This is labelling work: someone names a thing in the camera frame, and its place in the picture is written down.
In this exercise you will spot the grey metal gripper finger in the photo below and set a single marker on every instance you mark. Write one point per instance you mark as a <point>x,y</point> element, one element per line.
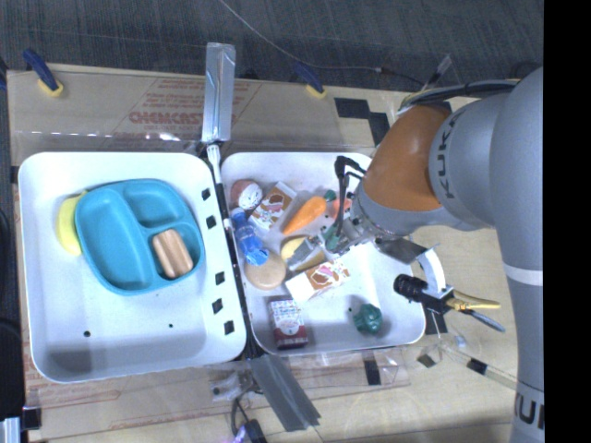
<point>304,251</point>

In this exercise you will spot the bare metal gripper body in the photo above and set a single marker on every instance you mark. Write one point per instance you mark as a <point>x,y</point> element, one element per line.
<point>353,238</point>

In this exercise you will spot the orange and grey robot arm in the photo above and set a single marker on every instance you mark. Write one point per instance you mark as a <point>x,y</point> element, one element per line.
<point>466,155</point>

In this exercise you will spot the white carton with orange print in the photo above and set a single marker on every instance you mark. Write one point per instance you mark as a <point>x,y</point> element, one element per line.
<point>318,279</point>

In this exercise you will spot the small orange toy food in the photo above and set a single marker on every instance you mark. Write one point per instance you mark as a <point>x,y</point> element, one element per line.
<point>344,206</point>

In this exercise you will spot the orange carrot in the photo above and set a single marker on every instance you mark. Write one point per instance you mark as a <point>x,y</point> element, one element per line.
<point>307,212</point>

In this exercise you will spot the tan round biscuit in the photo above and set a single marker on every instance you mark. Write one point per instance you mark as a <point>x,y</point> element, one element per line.
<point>264,272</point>

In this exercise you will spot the white carton with brown print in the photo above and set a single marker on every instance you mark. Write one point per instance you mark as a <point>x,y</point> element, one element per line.
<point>272,208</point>

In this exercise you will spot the blue plastic bottle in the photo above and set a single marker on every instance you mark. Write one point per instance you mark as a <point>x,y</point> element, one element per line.
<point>247,238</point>

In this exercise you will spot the white plastic tray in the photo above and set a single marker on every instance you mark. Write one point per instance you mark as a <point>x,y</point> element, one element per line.
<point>332,316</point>
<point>129,335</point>

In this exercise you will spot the red and white carton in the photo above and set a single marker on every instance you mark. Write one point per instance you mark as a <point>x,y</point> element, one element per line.
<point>288,323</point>

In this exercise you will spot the brown and white doughnut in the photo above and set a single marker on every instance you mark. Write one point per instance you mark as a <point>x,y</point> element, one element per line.
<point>247,194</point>

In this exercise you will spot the green broccoli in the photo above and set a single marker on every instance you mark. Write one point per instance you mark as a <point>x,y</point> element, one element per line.
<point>368,319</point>

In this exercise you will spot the brown sausage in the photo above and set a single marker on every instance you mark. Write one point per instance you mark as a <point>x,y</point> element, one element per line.
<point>172,253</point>

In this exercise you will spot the blue divided plate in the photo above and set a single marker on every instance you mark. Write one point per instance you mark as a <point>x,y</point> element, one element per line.
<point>111,238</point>

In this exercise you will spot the brown cardboard board red print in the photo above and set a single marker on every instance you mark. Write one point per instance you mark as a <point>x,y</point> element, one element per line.
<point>115,109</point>

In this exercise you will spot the yellow banana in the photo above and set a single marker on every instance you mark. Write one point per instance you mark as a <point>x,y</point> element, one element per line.
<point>67,229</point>

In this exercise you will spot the black cylinder on white bracket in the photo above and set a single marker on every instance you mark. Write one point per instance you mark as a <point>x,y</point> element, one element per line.
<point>431,289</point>

